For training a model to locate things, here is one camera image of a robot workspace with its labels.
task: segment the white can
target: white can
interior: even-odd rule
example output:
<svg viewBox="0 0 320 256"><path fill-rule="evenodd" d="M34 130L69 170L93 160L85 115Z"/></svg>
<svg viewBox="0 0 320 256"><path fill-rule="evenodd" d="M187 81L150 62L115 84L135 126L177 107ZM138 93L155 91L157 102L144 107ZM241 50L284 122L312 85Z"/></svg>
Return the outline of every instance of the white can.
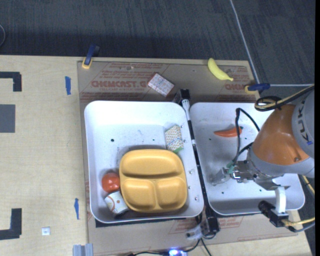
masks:
<svg viewBox="0 0 320 256"><path fill-rule="evenodd" d="M123 214L129 210L119 190L108 194L104 201L114 216Z"/></svg>

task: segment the yellow container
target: yellow container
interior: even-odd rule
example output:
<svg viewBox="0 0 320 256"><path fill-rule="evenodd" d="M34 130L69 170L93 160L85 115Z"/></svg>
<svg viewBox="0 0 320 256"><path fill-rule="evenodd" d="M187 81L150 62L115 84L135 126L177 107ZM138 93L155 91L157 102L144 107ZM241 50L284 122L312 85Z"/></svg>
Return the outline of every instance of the yellow container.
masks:
<svg viewBox="0 0 320 256"><path fill-rule="evenodd" d="M187 200L183 163L164 149L140 149L126 153L119 167L120 188L128 207L140 213L180 209Z"/></svg>

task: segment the yellow banana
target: yellow banana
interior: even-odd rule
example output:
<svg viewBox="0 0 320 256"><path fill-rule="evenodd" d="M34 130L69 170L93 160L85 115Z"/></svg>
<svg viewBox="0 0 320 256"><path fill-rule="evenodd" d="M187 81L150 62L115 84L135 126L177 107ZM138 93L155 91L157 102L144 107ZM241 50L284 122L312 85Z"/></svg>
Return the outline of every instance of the yellow banana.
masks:
<svg viewBox="0 0 320 256"><path fill-rule="evenodd" d="M230 81L234 80L218 67L218 65L216 64L213 58L210 58L208 60L208 68L210 72L219 80L230 80Z"/></svg>

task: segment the tomato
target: tomato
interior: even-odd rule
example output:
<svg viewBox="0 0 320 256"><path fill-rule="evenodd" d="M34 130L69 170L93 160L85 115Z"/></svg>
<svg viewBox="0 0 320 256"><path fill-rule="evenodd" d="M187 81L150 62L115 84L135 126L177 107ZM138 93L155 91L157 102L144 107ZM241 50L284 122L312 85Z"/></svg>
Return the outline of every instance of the tomato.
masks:
<svg viewBox="0 0 320 256"><path fill-rule="evenodd" d="M111 193L120 189L120 178L115 172L108 172L102 177L102 188L105 192Z"/></svg>

